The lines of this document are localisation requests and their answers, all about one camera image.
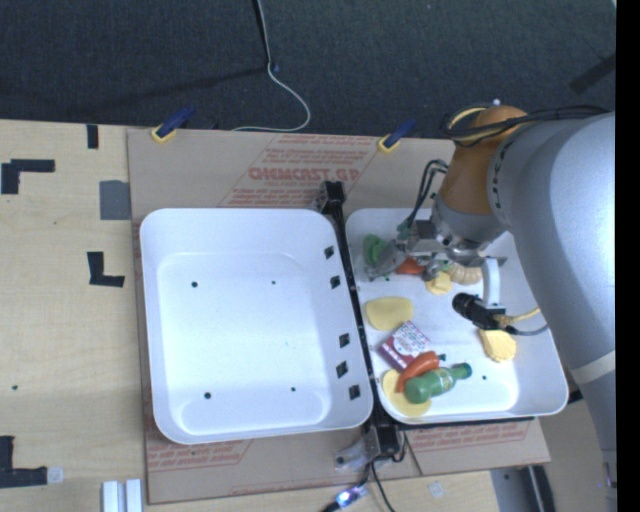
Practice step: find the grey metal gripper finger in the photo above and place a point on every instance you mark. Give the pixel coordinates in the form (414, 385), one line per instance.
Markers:
(433, 267)
(384, 262)

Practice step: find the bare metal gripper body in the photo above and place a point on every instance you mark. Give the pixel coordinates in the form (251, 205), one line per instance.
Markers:
(430, 242)

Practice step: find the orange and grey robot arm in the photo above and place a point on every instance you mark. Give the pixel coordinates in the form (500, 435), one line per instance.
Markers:
(555, 210)

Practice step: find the green toy vegetable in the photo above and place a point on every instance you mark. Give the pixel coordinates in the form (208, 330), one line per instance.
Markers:
(373, 248)

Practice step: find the small yellow toy biscuit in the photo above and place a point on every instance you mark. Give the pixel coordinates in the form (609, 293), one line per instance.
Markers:
(440, 284)

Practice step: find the small orange carrot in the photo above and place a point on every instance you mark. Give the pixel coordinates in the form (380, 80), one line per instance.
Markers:
(410, 267)

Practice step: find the beige ridged toy bread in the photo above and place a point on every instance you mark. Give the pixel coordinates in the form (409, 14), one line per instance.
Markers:
(465, 274)

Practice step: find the thin black rod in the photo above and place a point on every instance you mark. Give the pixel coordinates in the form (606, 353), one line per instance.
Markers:
(356, 300)

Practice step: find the smooth yellow toy crisp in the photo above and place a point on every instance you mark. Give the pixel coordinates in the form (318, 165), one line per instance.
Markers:
(387, 314)

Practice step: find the white plastic tray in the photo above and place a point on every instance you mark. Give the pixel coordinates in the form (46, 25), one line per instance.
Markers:
(240, 330)
(450, 345)

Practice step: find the pink and white carton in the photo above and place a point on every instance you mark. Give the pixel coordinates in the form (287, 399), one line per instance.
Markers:
(402, 342)

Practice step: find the long orange carrot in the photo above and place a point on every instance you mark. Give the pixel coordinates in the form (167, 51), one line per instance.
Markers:
(421, 365)

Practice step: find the ridged yellow toy crisp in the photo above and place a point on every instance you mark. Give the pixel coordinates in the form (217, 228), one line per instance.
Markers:
(498, 346)

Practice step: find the green toy bottle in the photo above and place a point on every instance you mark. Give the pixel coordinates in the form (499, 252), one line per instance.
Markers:
(435, 384)

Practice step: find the round yellow toy slice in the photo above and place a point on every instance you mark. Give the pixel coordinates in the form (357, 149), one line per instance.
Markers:
(395, 400)

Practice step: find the brown cardboard board red print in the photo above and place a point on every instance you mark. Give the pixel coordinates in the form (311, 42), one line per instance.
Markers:
(210, 165)

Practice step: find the black cylinder on white bracket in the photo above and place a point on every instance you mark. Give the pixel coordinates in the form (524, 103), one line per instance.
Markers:
(475, 309)

